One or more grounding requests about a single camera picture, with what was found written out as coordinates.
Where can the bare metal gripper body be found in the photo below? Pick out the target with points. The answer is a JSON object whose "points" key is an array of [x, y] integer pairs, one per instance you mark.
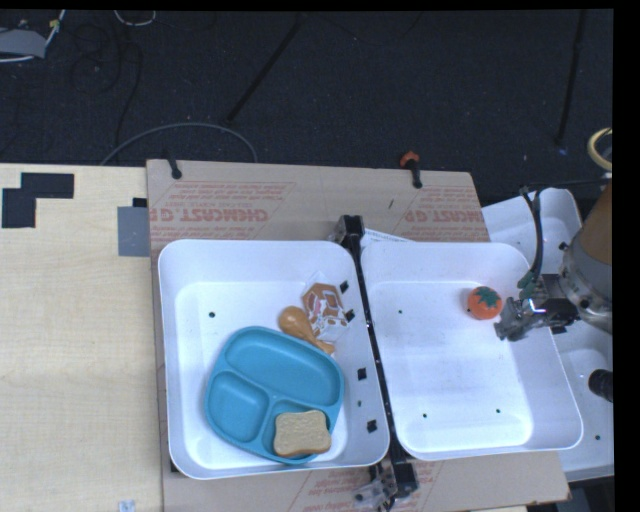
{"points": [[559, 309]]}

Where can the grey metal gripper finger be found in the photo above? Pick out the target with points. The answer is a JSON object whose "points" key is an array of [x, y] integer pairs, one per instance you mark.
{"points": [[509, 330], [520, 307]]}

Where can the orange toy tomato green top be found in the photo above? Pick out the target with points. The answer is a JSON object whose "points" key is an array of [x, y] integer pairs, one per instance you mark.
{"points": [[484, 304]]}

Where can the white plastic tray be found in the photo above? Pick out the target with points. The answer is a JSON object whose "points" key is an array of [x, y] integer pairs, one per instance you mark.
{"points": [[450, 370], [200, 300]]}

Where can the thin black rod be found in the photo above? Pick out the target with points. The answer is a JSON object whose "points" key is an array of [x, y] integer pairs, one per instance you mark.
{"points": [[376, 350]]}

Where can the tan toy chicken drumstick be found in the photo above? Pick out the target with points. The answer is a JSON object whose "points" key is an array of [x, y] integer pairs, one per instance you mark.
{"points": [[295, 321]]}

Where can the tan toy bread slice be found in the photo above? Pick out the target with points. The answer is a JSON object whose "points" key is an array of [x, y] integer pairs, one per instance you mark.
{"points": [[301, 434]]}

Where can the blue divided plate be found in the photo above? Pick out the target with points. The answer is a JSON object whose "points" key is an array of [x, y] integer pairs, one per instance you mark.
{"points": [[270, 365]]}

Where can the brown cardboard board red print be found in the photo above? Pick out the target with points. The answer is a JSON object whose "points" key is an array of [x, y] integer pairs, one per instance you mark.
{"points": [[300, 200]]}

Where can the black cylinder on white bracket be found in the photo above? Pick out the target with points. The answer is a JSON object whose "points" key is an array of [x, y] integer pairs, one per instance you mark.
{"points": [[602, 385]]}

